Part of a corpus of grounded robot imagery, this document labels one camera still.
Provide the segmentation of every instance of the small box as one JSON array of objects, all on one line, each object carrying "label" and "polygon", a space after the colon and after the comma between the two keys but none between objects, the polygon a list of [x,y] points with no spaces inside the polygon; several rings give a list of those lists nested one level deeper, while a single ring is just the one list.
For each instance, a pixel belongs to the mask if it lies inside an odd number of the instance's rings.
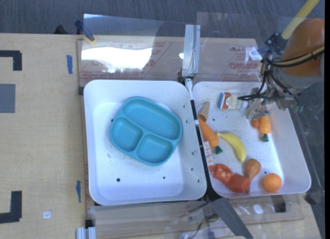
[{"label": "small box", "polygon": [[240,109],[243,105],[243,101],[237,98],[244,94],[239,92],[221,92],[218,102],[220,109]]}]

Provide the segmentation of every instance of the toy banana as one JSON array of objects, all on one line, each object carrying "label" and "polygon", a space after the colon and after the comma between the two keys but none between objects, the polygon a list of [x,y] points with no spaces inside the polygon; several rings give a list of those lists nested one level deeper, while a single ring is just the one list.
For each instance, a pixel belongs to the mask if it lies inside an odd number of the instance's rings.
[{"label": "toy banana", "polygon": [[230,143],[236,152],[238,160],[240,162],[244,162],[244,160],[246,159],[246,148],[240,138],[238,138],[233,133],[217,132],[217,136],[222,137],[224,140],[226,140],[228,143]]}]

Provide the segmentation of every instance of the toy ice cream cone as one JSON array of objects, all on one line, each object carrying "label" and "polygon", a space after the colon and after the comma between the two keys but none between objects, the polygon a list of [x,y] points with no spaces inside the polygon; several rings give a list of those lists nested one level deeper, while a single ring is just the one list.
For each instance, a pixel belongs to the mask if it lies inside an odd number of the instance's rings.
[{"label": "toy ice cream cone", "polygon": [[200,111],[198,112],[197,116],[198,118],[201,118],[203,121],[207,120],[208,117],[208,111],[210,110],[210,102],[206,101]]}]

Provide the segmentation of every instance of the black cable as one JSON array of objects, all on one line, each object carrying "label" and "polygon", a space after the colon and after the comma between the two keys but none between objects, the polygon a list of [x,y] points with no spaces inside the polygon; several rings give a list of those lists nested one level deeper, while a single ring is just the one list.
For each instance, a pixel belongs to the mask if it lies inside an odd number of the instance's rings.
[{"label": "black cable", "polygon": [[198,234],[198,232],[200,231],[200,229],[201,229],[201,227],[202,227],[202,222],[198,225],[198,227],[197,227],[197,229],[196,229],[196,231],[195,231],[195,233],[191,236],[191,237],[189,237],[188,239],[193,239],[197,234]]},{"label": "black cable", "polygon": [[303,56],[298,56],[298,57],[294,57],[294,58],[283,60],[283,61],[272,61],[268,57],[265,57],[265,60],[266,60],[267,64],[269,64],[273,67],[290,68],[290,67],[299,66],[312,59],[316,60],[316,58],[322,54],[324,54],[324,47],[317,49],[317,50],[311,52],[310,54],[305,54]]},{"label": "black cable", "polygon": [[285,96],[276,96],[276,97],[267,97],[261,94],[252,94],[252,95],[245,95],[245,96],[240,96],[237,99],[242,100],[242,101],[250,101],[253,99],[264,99],[264,100],[280,100],[284,99]]},{"label": "black cable", "polygon": [[299,100],[299,99],[298,99],[293,93],[291,93],[291,91],[288,90],[288,88],[287,88],[285,85],[283,85],[279,80],[277,80],[277,79],[274,77],[273,72],[271,72],[270,74],[271,74],[273,80],[275,81],[275,83],[276,83],[278,86],[280,86],[282,90],[285,90],[289,95],[293,96],[294,99],[296,100],[298,106],[302,106],[301,101],[300,101],[300,100]]},{"label": "black cable", "polygon": [[265,85],[265,82],[266,82],[266,75],[265,75],[265,71],[264,71],[263,77],[262,77],[262,83],[261,83],[258,91],[253,95],[243,95],[243,96],[237,97],[237,99],[241,100],[241,101],[250,101],[255,98],[260,98],[260,93],[262,91],[263,86]]}]

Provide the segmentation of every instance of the gray carpet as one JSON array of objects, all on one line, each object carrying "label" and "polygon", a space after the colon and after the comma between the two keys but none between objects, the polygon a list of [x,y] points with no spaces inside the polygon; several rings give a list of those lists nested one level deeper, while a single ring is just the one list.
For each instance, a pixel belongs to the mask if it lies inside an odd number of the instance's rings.
[{"label": "gray carpet", "polygon": [[[0,0],[0,33],[52,34],[62,25],[76,34],[76,20],[84,13],[158,21],[198,23],[203,15],[227,14],[221,22],[210,19],[202,25],[202,36],[219,32],[221,37],[255,38],[263,45],[281,31],[306,0]],[[309,17],[325,18],[325,0]],[[310,200],[322,237],[325,238],[324,189],[324,83],[303,95],[305,112],[296,115],[295,125],[313,176]]]}]

